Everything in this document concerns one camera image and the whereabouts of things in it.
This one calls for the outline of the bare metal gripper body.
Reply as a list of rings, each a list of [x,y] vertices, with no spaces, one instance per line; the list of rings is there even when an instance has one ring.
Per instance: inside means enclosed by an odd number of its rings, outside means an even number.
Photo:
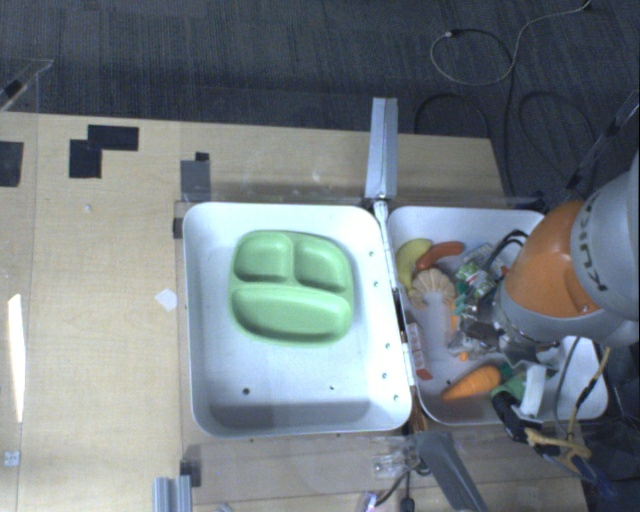
[[[467,305],[460,314],[459,330],[490,352],[503,353],[515,339],[515,330],[498,302],[485,298]]]

